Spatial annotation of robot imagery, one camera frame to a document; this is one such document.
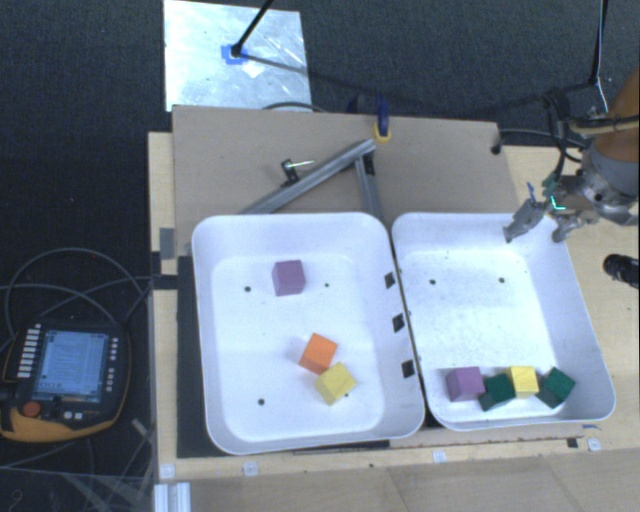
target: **cardboard sheet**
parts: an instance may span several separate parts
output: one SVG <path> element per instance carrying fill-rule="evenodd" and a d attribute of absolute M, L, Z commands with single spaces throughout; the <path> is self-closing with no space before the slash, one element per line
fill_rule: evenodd
<path fill-rule="evenodd" d="M 188 254 L 191 234 L 202 219 L 237 213 L 278 189 L 285 181 L 281 162 L 320 164 L 372 138 L 373 123 L 372 116 L 355 114 L 176 106 L 178 254 Z M 374 156 L 387 227 L 408 211 L 517 209 L 506 159 L 490 151 L 498 138 L 495 124 L 392 118 L 390 128 L 391 141 L 379 144 Z M 355 171 L 334 176 L 282 211 L 362 211 Z"/>

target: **white plastic tray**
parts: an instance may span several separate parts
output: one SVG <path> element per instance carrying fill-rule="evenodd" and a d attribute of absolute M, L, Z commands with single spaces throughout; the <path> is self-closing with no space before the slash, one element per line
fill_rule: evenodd
<path fill-rule="evenodd" d="M 603 419 L 614 390 L 567 248 L 552 242 L 548 218 L 506 244 L 502 228 L 511 220 L 411 213 L 393 225 L 430 410 L 453 430 Z M 491 376 L 512 365 L 538 373 L 556 366 L 576 385 L 556 409 L 535 396 L 487 412 L 477 401 L 449 400 L 451 369 L 479 366 Z"/>
<path fill-rule="evenodd" d="M 362 213 L 211 217 L 192 251 L 206 423 L 222 450 L 389 439 L 421 426 L 424 397 L 408 327 L 394 329 L 404 310 L 380 222 Z M 292 259 L 306 287 L 276 297 L 271 269 Z M 332 406 L 297 364 L 314 332 L 338 344 L 333 361 L 358 383 Z"/>

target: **wooden cube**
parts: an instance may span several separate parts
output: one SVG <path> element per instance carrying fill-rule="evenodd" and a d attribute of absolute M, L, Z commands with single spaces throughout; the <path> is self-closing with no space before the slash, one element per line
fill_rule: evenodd
<path fill-rule="evenodd" d="M 487 388 L 487 392 L 484 395 L 480 395 L 479 398 L 480 407 L 482 407 L 483 411 L 488 411 L 498 405 L 504 405 L 516 397 L 513 385 L 509 377 L 504 373 L 484 379 L 484 387 Z"/>
<path fill-rule="evenodd" d="M 334 364 L 314 383 L 315 388 L 328 405 L 333 405 L 336 400 L 351 391 L 355 385 L 356 380 L 342 363 Z"/>
<path fill-rule="evenodd" d="M 446 382 L 452 402 L 475 400 L 486 391 L 480 368 L 477 366 L 456 368 L 447 374 Z"/>
<path fill-rule="evenodd" d="M 319 334 L 313 334 L 298 364 L 320 375 L 331 366 L 338 344 Z"/>
<path fill-rule="evenodd" d="M 575 384 L 571 377 L 554 367 L 541 379 L 536 396 L 553 409 L 567 399 Z"/>
<path fill-rule="evenodd" d="M 538 376 L 531 366 L 510 366 L 507 377 L 513 384 L 518 398 L 529 398 L 540 391 Z"/>
<path fill-rule="evenodd" d="M 278 261 L 273 266 L 271 278 L 278 297 L 301 293 L 306 283 L 300 260 Z"/>

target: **metal rod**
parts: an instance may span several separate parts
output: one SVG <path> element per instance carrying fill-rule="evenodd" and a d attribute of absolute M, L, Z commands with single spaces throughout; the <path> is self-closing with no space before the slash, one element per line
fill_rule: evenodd
<path fill-rule="evenodd" d="M 382 206 L 380 204 L 380 195 L 378 194 L 375 174 L 367 172 L 365 164 L 366 158 L 371 158 L 371 155 L 365 155 L 356 160 L 356 174 L 358 176 L 360 192 L 362 193 L 362 202 L 368 213 L 376 217 L 380 222 L 383 222 Z"/>
<path fill-rule="evenodd" d="M 364 155 L 372 153 L 375 149 L 376 145 L 371 139 L 360 142 L 354 146 L 350 146 L 333 158 L 324 162 L 317 169 L 309 172 L 309 174 L 300 181 L 283 189 L 276 190 L 275 192 L 260 199 L 258 202 L 248 206 L 240 213 L 273 213 L 320 183 L 328 180 L 333 175 L 338 174 L 343 169 L 346 169 L 354 162 L 357 162 Z"/>
<path fill-rule="evenodd" d="M 600 77 L 600 65 L 602 63 L 602 38 L 604 36 L 604 23 L 607 19 L 607 9 L 609 0 L 600 1 L 600 14 L 598 16 L 598 34 L 596 36 L 596 47 L 593 50 L 593 64 L 591 65 L 591 76 L 589 83 L 596 85 Z"/>
<path fill-rule="evenodd" d="M 253 30 L 258 26 L 258 23 L 260 23 L 260 20 L 265 15 L 265 13 L 269 9 L 269 7 L 271 7 L 271 4 L 274 1 L 275 0 L 267 0 L 262 5 L 262 7 L 260 8 L 260 11 L 256 15 L 256 17 L 253 18 L 253 21 L 251 22 L 251 25 L 249 25 L 247 30 L 245 30 L 244 34 L 242 34 L 242 37 L 240 38 L 240 40 L 231 47 L 231 56 L 232 57 L 240 57 L 240 54 L 242 53 L 242 47 L 244 46 L 244 43 L 247 41 L 247 39 L 249 39 L 249 36 L 253 32 Z"/>

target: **dark green cube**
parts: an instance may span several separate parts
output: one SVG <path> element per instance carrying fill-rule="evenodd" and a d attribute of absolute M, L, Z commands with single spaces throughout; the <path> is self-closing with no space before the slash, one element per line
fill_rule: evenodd
<path fill-rule="evenodd" d="M 571 377 L 554 367 L 540 381 L 540 392 L 536 396 L 554 409 L 567 399 L 575 385 Z"/>
<path fill-rule="evenodd" d="M 501 373 L 495 377 L 484 379 L 484 387 L 487 392 L 480 395 L 480 407 L 488 411 L 492 407 L 507 403 L 516 397 L 516 390 L 506 374 Z"/>

